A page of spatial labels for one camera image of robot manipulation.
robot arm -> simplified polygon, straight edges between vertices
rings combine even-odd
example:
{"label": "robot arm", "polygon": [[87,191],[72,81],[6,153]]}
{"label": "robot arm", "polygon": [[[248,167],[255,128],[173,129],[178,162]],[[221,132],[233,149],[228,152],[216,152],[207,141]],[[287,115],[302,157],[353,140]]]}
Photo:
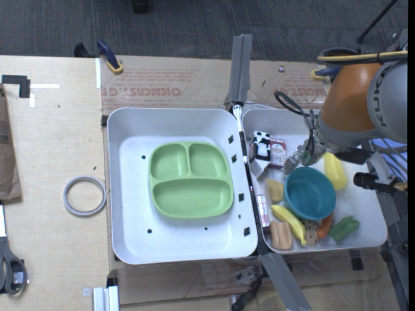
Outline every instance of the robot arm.
{"label": "robot arm", "polygon": [[[407,143],[407,74],[407,59],[383,65],[356,63],[342,67],[320,113],[315,117],[305,116],[310,138],[287,159],[284,172],[289,174],[300,163],[313,165],[331,152],[343,161],[360,165],[371,162],[377,171],[371,184],[391,184],[394,177],[381,156],[359,146],[381,137]],[[281,102],[280,95],[284,94],[276,93]],[[365,187],[364,178],[367,177],[355,177],[355,184]]]}

scissors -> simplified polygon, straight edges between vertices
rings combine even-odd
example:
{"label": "scissors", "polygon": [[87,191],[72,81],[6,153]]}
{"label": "scissors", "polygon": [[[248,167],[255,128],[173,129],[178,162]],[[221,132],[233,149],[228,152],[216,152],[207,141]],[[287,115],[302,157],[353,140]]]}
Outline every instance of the scissors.
{"label": "scissors", "polygon": [[[14,276],[23,280],[14,282]],[[6,221],[3,204],[0,200],[0,291],[5,289],[10,295],[17,294],[26,287],[27,271],[25,264],[11,252],[6,235]]]}

scissors handle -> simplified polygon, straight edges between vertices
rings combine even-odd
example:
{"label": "scissors handle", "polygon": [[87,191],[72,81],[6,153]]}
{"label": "scissors handle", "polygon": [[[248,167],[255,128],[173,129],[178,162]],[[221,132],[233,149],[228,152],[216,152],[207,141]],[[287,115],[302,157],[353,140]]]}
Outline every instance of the scissors handle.
{"label": "scissors handle", "polygon": [[[13,283],[13,273],[22,272],[23,282]],[[0,237],[0,289],[5,288],[10,295],[17,294],[26,287],[27,271],[25,264],[11,252],[7,236]]]}

gray carpet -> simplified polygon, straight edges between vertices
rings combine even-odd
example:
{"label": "gray carpet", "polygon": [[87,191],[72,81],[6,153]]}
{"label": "gray carpet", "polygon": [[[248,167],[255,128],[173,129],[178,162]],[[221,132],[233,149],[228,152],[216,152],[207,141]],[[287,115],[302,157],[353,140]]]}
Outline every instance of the gray carpet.
{"label": "gray carpet", "polygon": [[104,40],[115,54],[231,57],[232,37],[254,35],[253,60],[314,62],[331,47],[385,51],[408,28],[409,0],[398,0],[356,42],[391,0],[150,0],[135,14],[131,0],[0,0],[0,54],[90,54]]}

brown paper bag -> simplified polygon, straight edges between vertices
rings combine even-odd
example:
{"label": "brown paper bag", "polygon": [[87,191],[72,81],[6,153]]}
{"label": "brown paper bag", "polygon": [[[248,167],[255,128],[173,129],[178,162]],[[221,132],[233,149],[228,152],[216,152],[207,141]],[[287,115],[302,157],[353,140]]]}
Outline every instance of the brown paper bag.
{"label": "brown paper bag", "polygon": [[0,84],[0,200],[21,196],[21,186],[8,119],[6,91]]}

